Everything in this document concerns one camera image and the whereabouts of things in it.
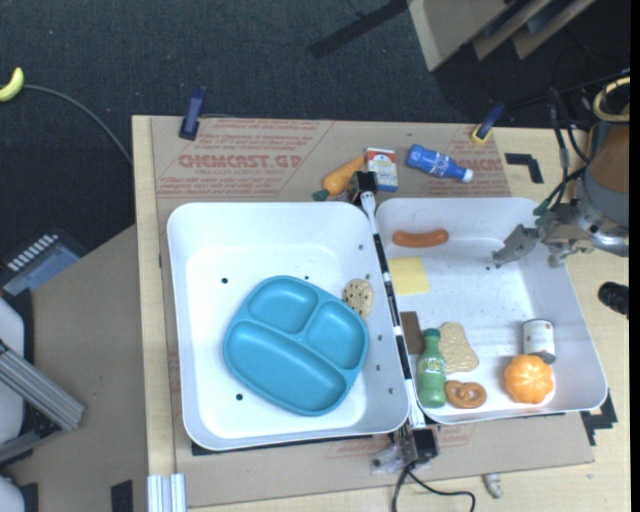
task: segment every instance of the blue plate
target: blue plate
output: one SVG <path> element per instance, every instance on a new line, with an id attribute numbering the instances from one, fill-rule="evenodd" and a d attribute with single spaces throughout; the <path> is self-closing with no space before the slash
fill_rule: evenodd
<path id="1" fill-rule="evenodd" d="M 340 405 L 368 347 L 360 315 L 290 276 L 260 283 L 231 320 L 223 343 L 233 375 L 268 400 L 307 416 Z"/>

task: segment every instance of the small carton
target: small carton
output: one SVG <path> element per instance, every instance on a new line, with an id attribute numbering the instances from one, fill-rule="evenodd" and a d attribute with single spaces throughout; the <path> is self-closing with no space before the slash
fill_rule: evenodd
<path id="1" fill-rule="evenodd" d="M 367 148 L 365 165 L 369 172 L 376 173 L 378 190 L 395 192 L 398 190 L 396 152 L 391 149 Z"/>

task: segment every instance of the banana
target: banana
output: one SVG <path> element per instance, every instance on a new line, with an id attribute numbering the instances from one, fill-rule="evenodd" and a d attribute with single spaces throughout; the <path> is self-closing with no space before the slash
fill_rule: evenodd
<path id="1" fill-rule="evenodd" d="M 9 83 L 0 88 L 0 102 L 9 101 L 22 90 L 23 85 L 24 73 L 22 68 L 16 68 L 13 70 Z"/>

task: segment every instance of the green bottle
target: green bottle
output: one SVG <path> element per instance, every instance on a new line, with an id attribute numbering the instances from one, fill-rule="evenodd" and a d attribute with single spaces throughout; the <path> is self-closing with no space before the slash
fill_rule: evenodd
<path id="1" fill-rule="evenodd" d="M 440 331 L 424 331 L 424 352 L 418 359 L 418 400 L 425 409 L 442 407 L 447 397 L 444 394 L 444 358 L 438 348 Z"/>

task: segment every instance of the blue and yellow clamp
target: blue and yellow clamp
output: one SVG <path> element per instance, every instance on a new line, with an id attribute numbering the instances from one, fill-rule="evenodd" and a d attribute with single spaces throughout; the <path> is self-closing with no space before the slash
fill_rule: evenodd
<path id="1" fill-rule="evenodd" d="M 476 146 L 482 146 L 489 139 L 491 135 L 491 129 L 493 125 L 496 123 L 500 116 L 504 112 L 504 105 L 502 103 L 497 103 L 495 107 L 491 109 L 491 111 L 484 118 L 484 121 L 476 126 L 471 132 L 470 138 L 471 142 L 473 142 Z"/>
<path id="2" fill-rule="evenodd" d="M 22 72 L 22 68 L 16 68 L 13 70 L 9 83 L 0 88 L 0 102 L 6 102 L 13 99 L 15 95 L 22 90 L 23 86 L 24 73 Z"/>

